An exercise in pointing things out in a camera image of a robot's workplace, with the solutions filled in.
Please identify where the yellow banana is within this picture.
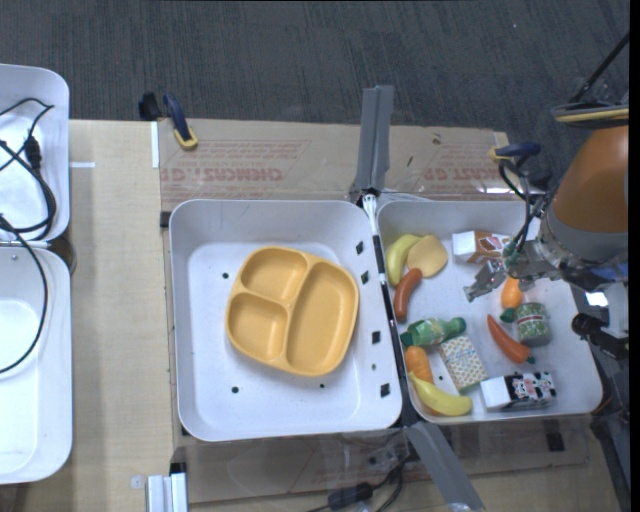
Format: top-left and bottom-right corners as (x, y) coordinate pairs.
(385, 233), (422, 288)
(408, 370), (474, 418)

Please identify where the white and orange carton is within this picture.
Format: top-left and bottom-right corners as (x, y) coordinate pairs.
(451, 229), (514, 266)

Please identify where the long orange carrot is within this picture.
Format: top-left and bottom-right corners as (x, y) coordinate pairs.
(486, 313), (537, 366)

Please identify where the yellow patterned carton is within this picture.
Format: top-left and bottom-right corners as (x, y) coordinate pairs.
(438, 335), (490, 393)

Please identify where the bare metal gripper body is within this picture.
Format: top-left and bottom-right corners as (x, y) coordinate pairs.
(503, 238), (571, 292)

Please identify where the cow print milk carton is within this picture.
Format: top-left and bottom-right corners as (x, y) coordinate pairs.
(479, 370), (558, 413)

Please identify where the yellow potato crisp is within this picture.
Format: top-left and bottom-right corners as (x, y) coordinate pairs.
(405, 234), (450, 279)

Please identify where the green can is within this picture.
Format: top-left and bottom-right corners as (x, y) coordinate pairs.
(514, 301), (553, 348)

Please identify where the red sausage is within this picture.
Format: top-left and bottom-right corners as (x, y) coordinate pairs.
(392, 267), (424, 323)

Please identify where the yellow divided plate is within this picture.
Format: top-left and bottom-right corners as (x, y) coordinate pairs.
(224, 244), (362, 379)

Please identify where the black cylinder on white bracket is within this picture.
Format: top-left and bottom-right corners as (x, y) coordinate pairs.
(571, 288), (630, 361)

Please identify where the brown cardboard board red print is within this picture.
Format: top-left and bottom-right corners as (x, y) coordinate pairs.
(157, 116), (592, 504)

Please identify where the green bottle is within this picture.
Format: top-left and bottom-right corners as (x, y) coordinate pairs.
(399, 316), (468, 349)

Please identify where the white plastic tray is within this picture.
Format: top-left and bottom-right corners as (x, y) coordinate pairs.
(168, 198), (405, 444)
(375, 199), (605, 427)

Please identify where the short orange carrot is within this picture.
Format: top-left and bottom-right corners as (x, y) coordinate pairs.
(498, 275), (525, 324)

